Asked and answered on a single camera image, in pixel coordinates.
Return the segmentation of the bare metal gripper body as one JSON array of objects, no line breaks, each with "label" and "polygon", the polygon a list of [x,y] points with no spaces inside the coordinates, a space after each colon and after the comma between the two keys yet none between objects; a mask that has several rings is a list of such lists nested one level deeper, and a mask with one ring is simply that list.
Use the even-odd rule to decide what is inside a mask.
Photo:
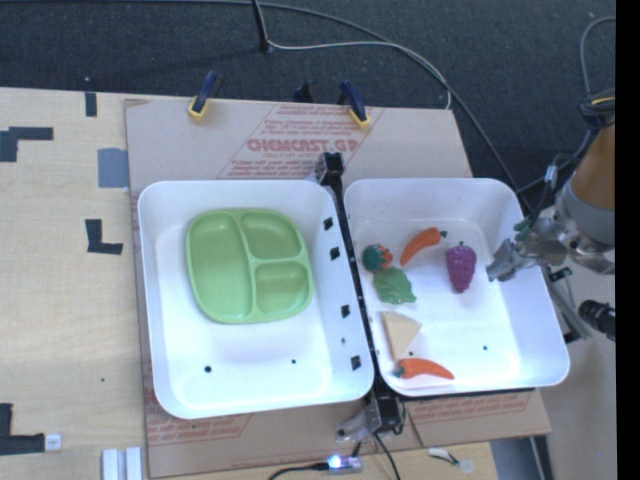
[{"label": "bare metal gripper body", "polygon": [[598,274],[614,274],[615,262],[605,254],[614,249],[590,238],[571,217],[554,213],[514,226],[514,250],[519,268],[557,266],[567,258]]}]

